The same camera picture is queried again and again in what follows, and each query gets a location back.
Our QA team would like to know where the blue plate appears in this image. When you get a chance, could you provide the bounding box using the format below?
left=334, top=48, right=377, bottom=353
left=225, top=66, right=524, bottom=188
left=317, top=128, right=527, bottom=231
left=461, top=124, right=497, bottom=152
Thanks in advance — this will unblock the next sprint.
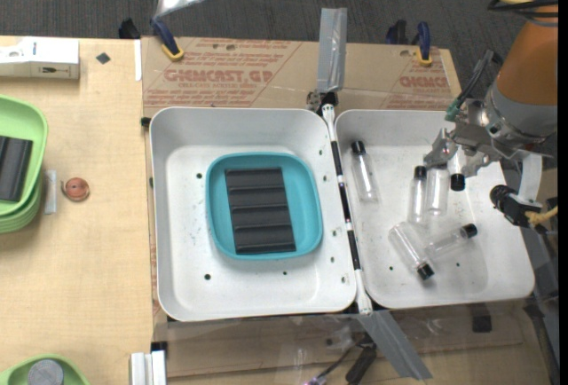
left=205, top=152, right=324, bottom=262

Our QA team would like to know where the brown cardboard board red print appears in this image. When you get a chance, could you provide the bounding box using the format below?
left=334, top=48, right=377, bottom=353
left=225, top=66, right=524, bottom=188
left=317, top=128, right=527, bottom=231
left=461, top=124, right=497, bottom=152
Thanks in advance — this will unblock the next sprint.
left=140, top=35, right=551, bottom=380

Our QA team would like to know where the black ribbed rack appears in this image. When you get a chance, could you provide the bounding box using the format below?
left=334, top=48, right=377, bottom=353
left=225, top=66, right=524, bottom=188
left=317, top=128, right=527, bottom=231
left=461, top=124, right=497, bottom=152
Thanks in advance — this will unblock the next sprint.
left=0, top=135, right=35, bottom=203
left=224, top=167, right=297, bottom=255

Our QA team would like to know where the black cylinder on white bracket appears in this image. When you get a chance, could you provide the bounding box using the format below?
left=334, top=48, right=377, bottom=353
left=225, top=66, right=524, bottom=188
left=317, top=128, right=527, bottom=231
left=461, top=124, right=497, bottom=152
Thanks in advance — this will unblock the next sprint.
left=489, top=150, right=545, bottom=227

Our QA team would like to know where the white cardboard box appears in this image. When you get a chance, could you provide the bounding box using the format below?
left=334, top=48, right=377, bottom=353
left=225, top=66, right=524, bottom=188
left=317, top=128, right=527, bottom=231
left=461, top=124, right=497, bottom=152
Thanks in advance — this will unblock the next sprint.
left=0, top=35, right=81, bottom=81

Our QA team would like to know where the white plastic tray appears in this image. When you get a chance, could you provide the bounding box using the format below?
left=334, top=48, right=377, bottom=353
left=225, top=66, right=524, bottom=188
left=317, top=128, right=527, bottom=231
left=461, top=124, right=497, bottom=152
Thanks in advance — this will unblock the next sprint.
left=149, top=106, right=359, bottom=323
left=333, top=109, right=536, bottom=310

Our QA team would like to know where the grey round can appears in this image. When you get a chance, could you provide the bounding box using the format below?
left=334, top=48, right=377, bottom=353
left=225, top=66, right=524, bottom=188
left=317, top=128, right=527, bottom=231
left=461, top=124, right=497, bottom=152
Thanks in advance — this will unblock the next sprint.
left=27, top=358, right=66, bottom=385

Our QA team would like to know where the thin black and white rod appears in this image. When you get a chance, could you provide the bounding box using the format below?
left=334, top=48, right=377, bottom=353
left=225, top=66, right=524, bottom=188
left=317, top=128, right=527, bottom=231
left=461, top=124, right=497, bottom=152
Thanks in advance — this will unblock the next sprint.
left=321, top=103, right=373, bottom=316

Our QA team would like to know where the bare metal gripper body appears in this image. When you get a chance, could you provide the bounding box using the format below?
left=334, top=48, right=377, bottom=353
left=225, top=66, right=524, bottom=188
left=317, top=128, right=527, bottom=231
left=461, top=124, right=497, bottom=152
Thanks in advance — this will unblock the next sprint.
left=450, top=98, right=548, bottom=163

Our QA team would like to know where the red round tape roll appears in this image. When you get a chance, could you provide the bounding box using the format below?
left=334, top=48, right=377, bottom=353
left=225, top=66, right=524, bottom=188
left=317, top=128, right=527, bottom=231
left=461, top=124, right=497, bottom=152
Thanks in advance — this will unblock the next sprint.
left=61, top=177, right=91, bottom=203

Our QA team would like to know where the clear plastic bottle black cap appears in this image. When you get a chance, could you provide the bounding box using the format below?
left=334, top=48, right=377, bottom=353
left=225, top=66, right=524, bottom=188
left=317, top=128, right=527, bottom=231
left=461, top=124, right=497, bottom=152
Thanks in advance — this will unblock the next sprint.
left=425, top=165, right=451, bottom=217
left=407, top=165, right=429, bottom=225
left=424, top=223, right=479, bottom=261
left=388, top=221, right=436, bottom=281
left=350, top=140, right=380, bottom=204
left=446, top=150, right=466, bottom=193

